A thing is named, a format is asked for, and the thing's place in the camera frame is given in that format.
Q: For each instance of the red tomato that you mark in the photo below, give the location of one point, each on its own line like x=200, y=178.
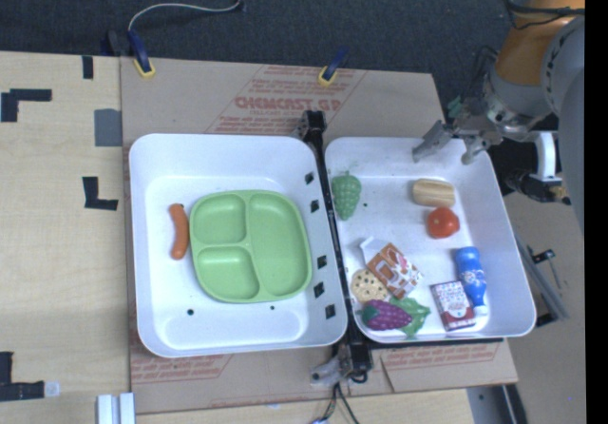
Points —
x=442, y=222

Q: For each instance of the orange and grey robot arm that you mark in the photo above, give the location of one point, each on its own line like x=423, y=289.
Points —
x=537, y=56

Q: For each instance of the tan biscuit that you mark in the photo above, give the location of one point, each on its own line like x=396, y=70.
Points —
x=366, y=285

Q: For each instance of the thin black rod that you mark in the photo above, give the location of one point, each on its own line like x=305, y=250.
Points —
x=331, y=222

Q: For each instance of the orange and white carton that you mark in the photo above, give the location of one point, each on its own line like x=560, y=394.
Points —
x=392, y=267

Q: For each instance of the brown cardboard board red print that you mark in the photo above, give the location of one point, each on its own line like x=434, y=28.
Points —
x=199, y=94

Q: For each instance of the tan bread roll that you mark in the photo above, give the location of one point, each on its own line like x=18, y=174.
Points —
x=433, y=192

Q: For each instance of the red and white carton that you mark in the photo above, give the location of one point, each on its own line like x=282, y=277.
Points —
x=452, y=305

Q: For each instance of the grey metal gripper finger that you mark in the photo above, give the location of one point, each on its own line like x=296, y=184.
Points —
x=430, y=142
x=474, y=149

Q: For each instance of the purple grapes with green leaf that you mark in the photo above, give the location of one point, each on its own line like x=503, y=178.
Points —
x=389, y=316

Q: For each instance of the black cylinder on white bracket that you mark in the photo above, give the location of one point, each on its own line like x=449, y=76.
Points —
x=539, y=175

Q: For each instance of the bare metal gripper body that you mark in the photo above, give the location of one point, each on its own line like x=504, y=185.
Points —
x=484, y=120

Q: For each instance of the white plastic tray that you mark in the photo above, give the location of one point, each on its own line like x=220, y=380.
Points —
x=161, y=241
x=404, y=241

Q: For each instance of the green divided plate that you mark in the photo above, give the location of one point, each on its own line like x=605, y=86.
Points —
x=250, y=246

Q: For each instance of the blue and white bottle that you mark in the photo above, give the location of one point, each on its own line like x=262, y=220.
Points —
x=471, y=278

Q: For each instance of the orange sausage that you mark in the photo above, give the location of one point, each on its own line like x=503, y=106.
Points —
x=179, y=231

